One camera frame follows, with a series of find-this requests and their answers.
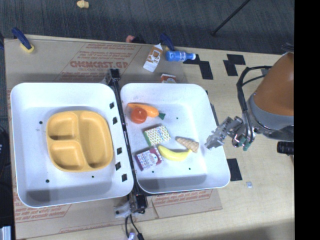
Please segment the gray carpet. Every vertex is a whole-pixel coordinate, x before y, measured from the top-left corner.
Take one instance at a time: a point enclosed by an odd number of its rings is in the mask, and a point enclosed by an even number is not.
[[[148,44],[166,33],[175,46],[266,54],[294,45],[295,0],[251,0],[215,37],[210,32],[245,0],[86,0],[88,9],[77,1],[0,0],[0,32],[13,38],[18,27],[25,34],[118,42],[141,35]],[[8,130],[6,105],[0,50],[0,125]],[[0,180],[10,182],[9,166]]]

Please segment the white tray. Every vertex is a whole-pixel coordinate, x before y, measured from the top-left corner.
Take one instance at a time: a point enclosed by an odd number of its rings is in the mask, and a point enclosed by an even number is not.
[[[137,182],[145,192],[160,194],[213,189],[229,183],[230,171],[223,147],[212,150],[205,147],[207,137],[217,125],[202,87],[187,83],[129,83],[123,86],[120,96],[132,155],[148,149],[143,131],[153,126],[167,128],[171,140],[163,146],[169,149],[183,149],[176,137],[191,138],[200,143],[198,152],[189,154],[184,161],[165,159],[143,171],[133,159]],[[144,123],[133,123],[128,103],[153,105],[165,113],[165,118],[148,117]]]
[[[114,149],[107,167],[65,172],[52,164],[47,121],[55,113],[72,110],[94,111],[106,119]],[[21,83],[11,91],[11,113],[17,193],[25,205],[40,208],[123,197],[131,192],[134,180],[121,119],[115,94],[107,85]]]

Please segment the black stand pole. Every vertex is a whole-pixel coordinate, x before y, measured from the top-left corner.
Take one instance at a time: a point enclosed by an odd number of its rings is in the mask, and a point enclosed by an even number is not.
[[[215,30],[213,30],[213,31],[211,31],[211,36],[215,36],[215,34],[217,33],[217,31],[219,30],[219,29],[221,29],[228,21],[230,21],[231,20],[231,18],[233,17],[233,16],[235,16],[247,3],[249,3],[250,2],[250,0],[246,0],[243,4],[241,4],[239,7],[238,7],[238,9],[236,9],[228,18],[226,18],[225,20],[224,20],[224,22],[222,22]]]

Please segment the blue clamp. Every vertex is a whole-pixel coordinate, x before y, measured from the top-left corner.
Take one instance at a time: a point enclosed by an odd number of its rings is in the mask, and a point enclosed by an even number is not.
[[[0,50],[5,50],[5,38],[1,33],[0,33]]]
[[[32,53],[35,49],[35,47],[29,43],[28,39],[26,38],[25,34],[22,33],[20,29],[17,27],[12,28],[12,33],[14,34],[15,37],[17,37],[21,44],[20,47],[25,50],[27,53]]]
[[[161,41],[163,41],[166,44],[166,46],[168,46],[170,51],[174,51],[175,50],[174,43],[171,41],[170,37],[167,36],[165,33],[162,33],[160,35],[160,39],[161,39]]]

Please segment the toy carrot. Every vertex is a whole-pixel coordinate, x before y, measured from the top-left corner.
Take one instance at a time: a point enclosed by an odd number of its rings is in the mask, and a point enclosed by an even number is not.
[[[142,108],[146,111],[146,114],[148,117],[155,118],[160,117],[162,120],[165,118],[165,113],[159,113],[158,109],[156,109],[154,106],[146,105],[142,103],[128,103],[129,108]]]

